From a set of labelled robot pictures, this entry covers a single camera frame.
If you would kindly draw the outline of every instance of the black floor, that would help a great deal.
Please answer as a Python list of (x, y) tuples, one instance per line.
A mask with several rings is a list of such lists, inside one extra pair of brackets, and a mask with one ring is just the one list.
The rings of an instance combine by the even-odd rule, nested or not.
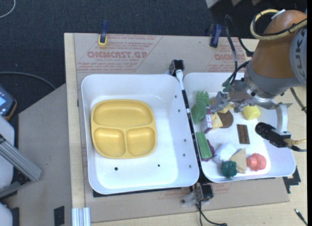
[[(0, 16), (12, 7), (0, 0)], [(203, 36), (211, 23), (230, 15), (243, 38), (252, 38), (249, 25), (264, 9), (305, 11), (307, 0), (243, 0), (233, 6), (220, 0), (208, 9), (205, 0), (16, 0), (11, 14), (0, 18), (0, 84), (17, 100), (16, 114), (65, 83), (63, 34), (99, 33), (104, 19), (108, 33)]]

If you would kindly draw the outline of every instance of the robotic arm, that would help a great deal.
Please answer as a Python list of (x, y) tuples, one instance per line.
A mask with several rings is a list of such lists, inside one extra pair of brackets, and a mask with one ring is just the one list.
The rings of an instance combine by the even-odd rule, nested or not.
[[(273, 16), (264, 34), (259, 35), (255, 23), (263, 15)], [(246, 67), (244, 78), (227, 82), (223, 92), (217, 94), (211, 111), (215, 113), (229, 102), (234, 103), (236, 113), (247, 105), (276, 109), (277, 127), (259, 123), (255, 130), (275, 146), (285, 147), (285, 139), (291, 136), (287, 132), (290, 104), (275, 104), (273, 99), (289, 88), (307, 85), (307, 14), (296, 10), (266, 10), (254, 17), (251, 33), (260, 41), (252, 59), (243, 66)]]

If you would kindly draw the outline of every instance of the table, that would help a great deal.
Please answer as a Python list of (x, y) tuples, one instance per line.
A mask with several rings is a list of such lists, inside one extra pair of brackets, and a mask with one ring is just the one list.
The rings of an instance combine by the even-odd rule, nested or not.
[[(249, 48), (255, 48), (257, 40), (244, 40)], [(69, 124), (69, 146), (71, 163), (71, 185), (73, 208), (86, 206), (84, 196), (84, 181), (81, 158), (81, 138), (79, 128), (79, 110), (77, 107), (78, 92), (76, 80), (75, 42), (74, 34), (64, 34), (66, 86), (68, 104)], [(296, 89), (299, 96), (306, 102), (306, 88)], [(275, 99), (276, 102), (294, 103), (289, 107), (289, 129), (293, 139), (306, 138), (306, 115), (300, 111), (291, 93), (287, 91), (283, 97)], [(307, 154), (306, 152), (294, 152), (301, 183), (291, 187), (290, 201), (287, 203), (260, 205), (252, 207), (218, 209), (206, 211), (205, 214), (213, 222), (226, 222), (228, 225), (300, 225), (299, 217), (294, 212), (297, 208), (307, 220)], [(95, 226), (109, 225), (199, 225), (199, 213), (181, 213), (174, 215), (163, 215), (157, 217), (145, 217), (129, 220), (118, 220), (112, 222), (92, 223)]]

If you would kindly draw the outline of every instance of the brown round cookie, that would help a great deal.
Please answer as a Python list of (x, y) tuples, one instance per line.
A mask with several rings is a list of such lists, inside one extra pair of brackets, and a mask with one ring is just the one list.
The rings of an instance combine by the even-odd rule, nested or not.
[(222, 121), (222, 124), (223, 124), (223, 126), (220, 128), (228, 128), (233, 124), (234, 117), (230, 111), (227, 111), (226, 113), (218, 113), (218, 115), (219, 115), (219, 117)]

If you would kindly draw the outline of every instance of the yellow plate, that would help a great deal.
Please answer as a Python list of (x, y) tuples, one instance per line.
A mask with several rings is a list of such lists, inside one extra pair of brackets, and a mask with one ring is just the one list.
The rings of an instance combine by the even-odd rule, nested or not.
[(152, 109), (129, 99), (104, 100), (91, 114), (92, 141), (108, 158), (138, 158), (156, 147), (156, 123)]

